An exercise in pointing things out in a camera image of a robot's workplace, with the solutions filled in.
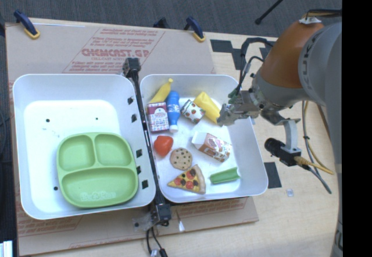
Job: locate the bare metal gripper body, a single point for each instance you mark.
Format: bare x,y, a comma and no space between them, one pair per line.
247,104

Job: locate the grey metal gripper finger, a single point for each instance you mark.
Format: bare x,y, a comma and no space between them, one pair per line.
225,121
226,108

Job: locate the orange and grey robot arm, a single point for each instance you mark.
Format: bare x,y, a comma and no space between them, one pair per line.
290,58

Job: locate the yellow packet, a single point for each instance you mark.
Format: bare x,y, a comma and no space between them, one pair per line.
207,106

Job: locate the brown and white carton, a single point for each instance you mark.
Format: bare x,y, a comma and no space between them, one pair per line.
213,146

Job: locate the white can strawberry print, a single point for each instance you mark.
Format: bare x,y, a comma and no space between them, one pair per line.
193,111

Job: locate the white plastic tray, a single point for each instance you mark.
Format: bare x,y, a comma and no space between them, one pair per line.
72,110
247,148

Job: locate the blue and white bottle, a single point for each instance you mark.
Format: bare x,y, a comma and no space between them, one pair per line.
173,109

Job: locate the green celery piece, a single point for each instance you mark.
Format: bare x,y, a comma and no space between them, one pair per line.
224,176

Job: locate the brown chocolate chip biscuit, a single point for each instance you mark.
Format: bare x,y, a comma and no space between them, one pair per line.
181,158

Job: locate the red pepper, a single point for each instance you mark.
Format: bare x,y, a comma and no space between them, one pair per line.
163,145

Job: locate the yellow squeeze bottle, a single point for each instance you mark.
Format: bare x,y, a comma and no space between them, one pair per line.
161,92

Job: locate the red and white carton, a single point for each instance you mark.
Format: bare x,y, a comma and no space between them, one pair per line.
157,117

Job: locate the pizza slice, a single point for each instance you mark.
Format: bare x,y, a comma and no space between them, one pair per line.
190,181

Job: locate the thin black rod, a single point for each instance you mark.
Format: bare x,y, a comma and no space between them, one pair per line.
145,126

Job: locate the green divided plate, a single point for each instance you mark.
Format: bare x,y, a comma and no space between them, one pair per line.
97,170

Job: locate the brown cardboard board red print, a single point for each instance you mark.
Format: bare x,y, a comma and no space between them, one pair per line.
58,49

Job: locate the black cylinder on white bracket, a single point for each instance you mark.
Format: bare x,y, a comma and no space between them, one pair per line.
283,151

